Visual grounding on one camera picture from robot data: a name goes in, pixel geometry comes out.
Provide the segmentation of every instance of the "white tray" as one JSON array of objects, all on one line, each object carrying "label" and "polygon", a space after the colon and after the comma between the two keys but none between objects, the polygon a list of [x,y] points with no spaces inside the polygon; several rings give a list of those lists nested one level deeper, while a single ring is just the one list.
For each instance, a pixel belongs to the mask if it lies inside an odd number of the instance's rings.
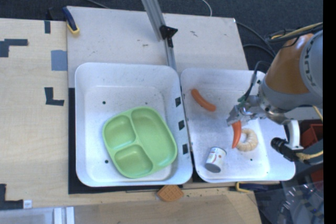
[{"label": "white tray", "polygon": [[[192,175],[180,80],[168,66],[84,63],[75,73],[76,172],[90,187],[183,184]],[[152,175],[130,179],[111,160],[102,138],[106,120],[136,106],[150,106],[166,120],[176,144],[175,161]]]},{"label": "white tray", "polygon": [[[295,174],[295,164],[286,160],[270,145],[274,137],[286,138],[282,125],[269,119],[252,120],[243,127],[253,129],[259,140],[256,149],[241,152],[232,149],[233,129],[226,119],[237,99],[249,87],[253,71],[189,68],[181,74],[185,113],[194,154],[195,168],[199,176],[209,183],[239,181],[289,180]],[[258,72],[258,79],[265,74]],[[215,112],[202,108],[191,96],[196,88],[210,103],[217,106]],[[251,94],[257,93],[254,87]],[[223,148],[227,155],[220,173],[209,172],[204,164],[211,147]]]}]

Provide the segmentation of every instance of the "table surface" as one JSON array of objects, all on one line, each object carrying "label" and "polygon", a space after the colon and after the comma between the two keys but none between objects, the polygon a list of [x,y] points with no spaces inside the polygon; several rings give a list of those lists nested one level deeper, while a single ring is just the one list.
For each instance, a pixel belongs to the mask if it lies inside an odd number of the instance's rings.
[{"label": "table surface", "polygon": [[[238,44],[225,44],[225,50],[219,52],[223,61],[220,64],[208,61],[208,66],[247,70],[237,28],[228,25],[226,19],[165,16],[167,22],[175,21],[177,27],[183,28],[184,25],[182,32],[188,32],[194,38],[192,43],[195,48],[198,46],[195,37],[202,36],[204,42],[206,35],[186,28],[186,20],[197,22],[208,35],[211,31],[222,31],[223,39],[229,33],[235,35]],[[207,28],[206,22],[210,23],[211,29]],[[68,194],[68,72],[52,70],[51,52],[67,51],[69,34],[65,22],[51,21],[50,33],[46,33],[45,26],[46,22],[42,20],[0,19],[0,41],[28,40],[28,46],[10,46],[8,57],[0,57],[0,183],[7,184],[6,200],[32,200],[33,207],[157,200],[155,191]],[[184,40],[185,37],[181,35],[174,45],[178,47]],[[212,40],[204,50],[211,51],[211,46],[218,44],[223,45],[223,40]],[[175,57],[180,71],[193,65],[192,62],[183,65],[183,59],[194,57],[196,62],[202,63],[195,50],[176,49]],[[64,104],[47,105],[46,87],[52,87],[54,100],[64,100]],[[216,197],[214,199],[217,200],[222,197],[235,208],[243,223],[252,223],[251,219],[260,223],[258,209],[251,195],[228,191],[226,186],[233,184],[195,183],[190,180],[183,185],[184,198],[204,196],[207,199]]]}]

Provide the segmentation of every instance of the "green plate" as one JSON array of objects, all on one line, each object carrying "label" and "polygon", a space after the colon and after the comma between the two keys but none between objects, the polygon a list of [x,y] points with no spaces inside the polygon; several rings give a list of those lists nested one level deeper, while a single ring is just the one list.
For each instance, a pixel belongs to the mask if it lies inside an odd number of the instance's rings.
[{"label": "green plate", "polygon": [[116,168],[128,178],[153,174],[177,156],[176,142],[167,124],[148,106],[110,118],[103,126],[102,135]]}]

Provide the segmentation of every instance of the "soda can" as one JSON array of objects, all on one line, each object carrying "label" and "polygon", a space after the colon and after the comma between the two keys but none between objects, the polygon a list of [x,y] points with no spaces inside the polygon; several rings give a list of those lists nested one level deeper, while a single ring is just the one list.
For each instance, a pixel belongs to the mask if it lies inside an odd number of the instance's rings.
[{"label": "soda can", "polygon": [[220,147],[212,147],[208,159],[205,163],[205,168],[212,173],[219,173],[224,164],[226,151]]}]

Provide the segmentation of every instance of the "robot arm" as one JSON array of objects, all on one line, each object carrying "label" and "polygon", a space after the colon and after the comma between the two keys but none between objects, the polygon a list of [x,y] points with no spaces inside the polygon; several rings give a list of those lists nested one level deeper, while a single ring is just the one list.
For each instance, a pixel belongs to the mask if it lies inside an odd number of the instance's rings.
[{"label": "robot arm", "polygon": [[290,150],[296,147],[302,151],[295,134],[297,128],[293,126],[294,120],[301,119],[288,118],[285,113],[300,106],[323,109],[322,66],[323,30],[287,41],[259,84],[258,94],[249,95],[247,91],[231,110],[227,124],[241,121],[244,125],[249,120],[269,118],[278,124],[287,125],[291,131],[289,143],[275,139],[272,146],[278,150],[280,146],[286,145]]}]

